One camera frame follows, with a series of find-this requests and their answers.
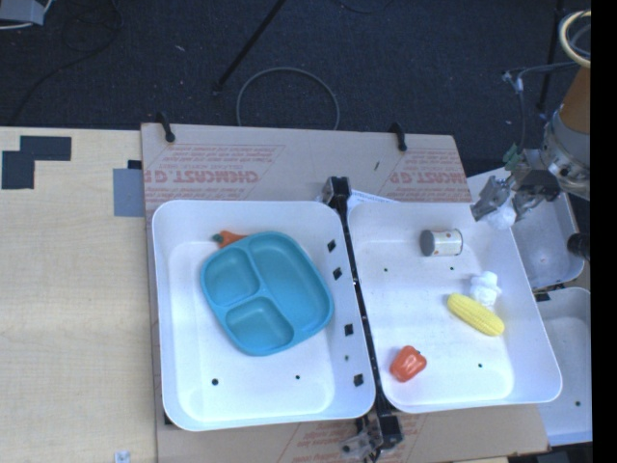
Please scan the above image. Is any white can with grey lid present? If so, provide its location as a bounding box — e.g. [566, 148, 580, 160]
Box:
[418, 228, 465, 259]

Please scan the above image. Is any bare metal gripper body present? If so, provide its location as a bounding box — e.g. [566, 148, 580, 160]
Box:
[509, 148, 591, 203]

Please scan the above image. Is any thin black rod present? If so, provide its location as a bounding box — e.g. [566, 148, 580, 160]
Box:
[335, 194, 389, 419]

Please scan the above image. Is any brown cardboard board red print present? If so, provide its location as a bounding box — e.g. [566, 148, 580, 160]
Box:
[139, 122, 551, 463]

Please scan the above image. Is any yellow corn cob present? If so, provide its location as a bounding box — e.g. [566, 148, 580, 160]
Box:
[446, 292, 506, 338]

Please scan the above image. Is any blue divided plate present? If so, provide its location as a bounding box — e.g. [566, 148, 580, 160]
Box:
[200, 231, 335, 358]

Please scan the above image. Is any black block with thin wires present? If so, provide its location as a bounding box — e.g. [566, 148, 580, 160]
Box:
[321, 176, 352, 207]
[373, 413, 404, 451]

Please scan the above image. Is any orange bell pepper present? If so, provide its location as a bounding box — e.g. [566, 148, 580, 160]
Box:
[389, 344, 429, 384]

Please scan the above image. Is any orange carrot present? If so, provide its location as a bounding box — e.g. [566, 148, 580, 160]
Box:
[211, 230, 250, 250]

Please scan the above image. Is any white lump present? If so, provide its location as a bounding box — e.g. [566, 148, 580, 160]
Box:
[469, 270, 503, 309]
[483, 200, 518, 232]

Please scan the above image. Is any white plastic tray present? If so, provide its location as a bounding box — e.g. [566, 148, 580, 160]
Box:
[151, 199, 377, 432]
[346, 200, 564, 415]

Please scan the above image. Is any black cylinder on white bracket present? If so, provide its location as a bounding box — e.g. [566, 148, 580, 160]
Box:
[566, 231, 592, 263]

